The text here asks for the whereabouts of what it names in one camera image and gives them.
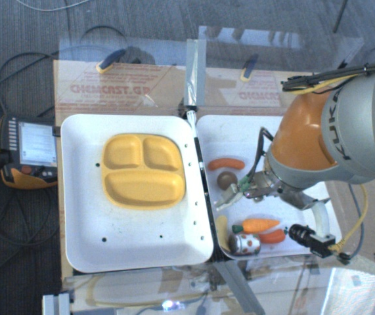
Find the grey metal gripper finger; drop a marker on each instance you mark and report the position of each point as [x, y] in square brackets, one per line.
[256, 195]
[228, 196]

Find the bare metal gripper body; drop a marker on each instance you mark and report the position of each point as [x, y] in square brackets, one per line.
[272, 184]

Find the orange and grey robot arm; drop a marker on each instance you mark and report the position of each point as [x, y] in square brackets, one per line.
[308, 136]

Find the brown ball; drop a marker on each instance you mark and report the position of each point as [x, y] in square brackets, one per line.
[226, 180]

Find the orange carrot with green top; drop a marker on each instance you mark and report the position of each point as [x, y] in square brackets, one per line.
[259, 225]

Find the orange-red toy sausage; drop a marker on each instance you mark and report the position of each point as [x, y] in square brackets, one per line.
[226, 164]

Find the pale yellow banana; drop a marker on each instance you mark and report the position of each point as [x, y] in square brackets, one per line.
[222, 230]

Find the red-orange toy carrot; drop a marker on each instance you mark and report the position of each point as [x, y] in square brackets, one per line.
[272, 237]

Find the small can with printed label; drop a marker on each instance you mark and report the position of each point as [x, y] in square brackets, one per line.
[244, 244]

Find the white plastic tray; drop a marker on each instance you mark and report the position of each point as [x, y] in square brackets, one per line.
[230, 136]
[131, 235]

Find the yellow divided plate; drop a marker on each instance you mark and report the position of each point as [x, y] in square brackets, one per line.
[142, 189]

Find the brown cardboard board, red print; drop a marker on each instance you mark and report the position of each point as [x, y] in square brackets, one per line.
[115, 89]

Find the black cylinder on white bracket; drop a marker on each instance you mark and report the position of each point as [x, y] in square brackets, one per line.
[318, 238]

